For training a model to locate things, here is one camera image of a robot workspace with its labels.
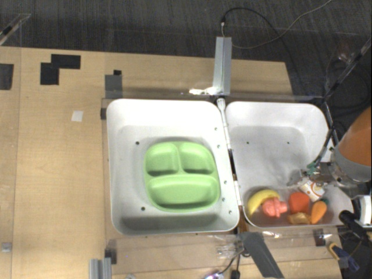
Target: orange toy carrot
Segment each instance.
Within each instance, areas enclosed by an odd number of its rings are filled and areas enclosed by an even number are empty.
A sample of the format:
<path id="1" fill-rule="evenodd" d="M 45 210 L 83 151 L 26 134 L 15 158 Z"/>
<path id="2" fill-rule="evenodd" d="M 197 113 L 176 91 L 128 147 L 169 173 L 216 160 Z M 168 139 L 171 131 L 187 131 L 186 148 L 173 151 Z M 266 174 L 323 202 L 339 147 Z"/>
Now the orange toy carrot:
<path id="1" fill-rule="evenodd" d="M 299 212 L 309 214 L 310 198 L 303 192 L 294 192 L 289 196 L 289 210 L 291 214 Z"/>
<path id="2" fill-rule="evenodd" d="M 314 203 L 312 208 L 312 224 L 316 224 L 324 216 L 327 211 L 327 202 L 326 200 L 320 200 Z"/>

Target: wooden table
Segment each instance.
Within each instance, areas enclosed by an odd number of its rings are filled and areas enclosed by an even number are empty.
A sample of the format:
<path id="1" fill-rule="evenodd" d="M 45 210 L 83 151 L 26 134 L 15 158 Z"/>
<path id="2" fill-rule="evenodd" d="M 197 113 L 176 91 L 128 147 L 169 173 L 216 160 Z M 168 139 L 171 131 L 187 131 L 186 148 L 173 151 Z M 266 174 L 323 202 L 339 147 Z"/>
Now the wooden table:
<path id="1" fill-rule="evenodd" d="M 41 62 L 50 62 L 52 53 L 81 55 L 81 69 L 61 69 L 59 85 L 40 85 Z M 186 91 L 190 84 L 210 86 L 214 61 L 0 47 L 0 63 L 15 64 L 12 90 L 0 91 L 0 242 L 13 243 L 11 252 L 0 253 L 0 278 L 88 278 L 89 260 L 103 258 L 106 246 L 99 114 L 104 75 L 121 70 L 124 90 Z M 283 63 L 234 60 L 232 90 L 290 94 L 291 86 Z M 84 112 L 81 122 L 71 120 L 75 110 Z M 321 251 L 323 260 L 279 267 L 286 278 L 341 278 L 337 262 L 325 247 Z M 135 275 L 197 279 L 216 266 L 172 269 Z M 241 278 L 260 278 L 251 261 L 242 261 L 241 271 Z"/>

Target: dark gray carpet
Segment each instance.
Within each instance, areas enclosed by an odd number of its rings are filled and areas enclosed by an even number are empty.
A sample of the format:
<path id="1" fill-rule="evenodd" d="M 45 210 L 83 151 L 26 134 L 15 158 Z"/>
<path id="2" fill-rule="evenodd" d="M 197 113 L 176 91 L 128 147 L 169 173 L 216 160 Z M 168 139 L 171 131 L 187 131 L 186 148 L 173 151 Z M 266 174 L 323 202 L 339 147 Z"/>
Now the dark gray carpet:
<path id="1" fill-rule="evenodd" d="M 0 26 L 15 13 L 31 13 L 23 26 L 25 47 L 214 57 L 220 20 L 229 8 L 252 8 L 280 33 L 298 15 L 325 1 L 0 0 Z M 371 1 L 333 0 L 301 19 L 282 40 L 254 50 L 234 49 L 233 58 L 285 61 L 296 94 L 321 95 L 329 60 L 338 56 L 336 47 L 341 44 L 341 52 L 354 51 L 370 36 Z M 275 36 L 259 16 L 241 10 L 227 16 L 226 34 L 241 46 Z M 334 110 L 340 116 L 342 107 L 350 112 L 350 105 L 356 105 L 370 87 L 370 53 L 366 59 L 349 82 L 352 90 L 345 83 L 339 92 Z M 350 121 L 363 105 L 352 108 L 356 111 L 348 114 Z M 343 122 L 346 128 L 350 121 Z"/>

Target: pink toy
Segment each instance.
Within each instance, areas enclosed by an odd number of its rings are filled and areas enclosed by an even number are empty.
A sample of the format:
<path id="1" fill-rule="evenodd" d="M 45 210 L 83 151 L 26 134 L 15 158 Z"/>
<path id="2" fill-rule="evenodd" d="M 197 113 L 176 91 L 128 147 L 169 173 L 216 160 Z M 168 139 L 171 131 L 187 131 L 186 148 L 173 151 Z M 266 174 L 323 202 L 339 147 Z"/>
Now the pink toy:
<path id="1" fill-rule="evenodd" d="M 262 211 L 266 216 L 279 218 L 281 213 L 288 210 L 285 202 L 280 202 L 278 198 L 266 199 L 262 204 Z"/>

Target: yellow banana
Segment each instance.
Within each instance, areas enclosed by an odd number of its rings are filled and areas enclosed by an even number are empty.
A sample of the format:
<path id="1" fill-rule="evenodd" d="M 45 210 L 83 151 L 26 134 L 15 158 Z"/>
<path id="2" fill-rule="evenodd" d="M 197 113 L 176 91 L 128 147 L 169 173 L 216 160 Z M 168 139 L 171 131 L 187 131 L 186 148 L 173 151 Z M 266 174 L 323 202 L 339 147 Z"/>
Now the yellow banana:
<path id="1" fill-rule="evenodd" d="M 257 210 L 257 208 L 268 198 L 279 198 L 278 192 L 271 189 L 264 189 L 253 194 L 247 203 L 248 217 Z"/>

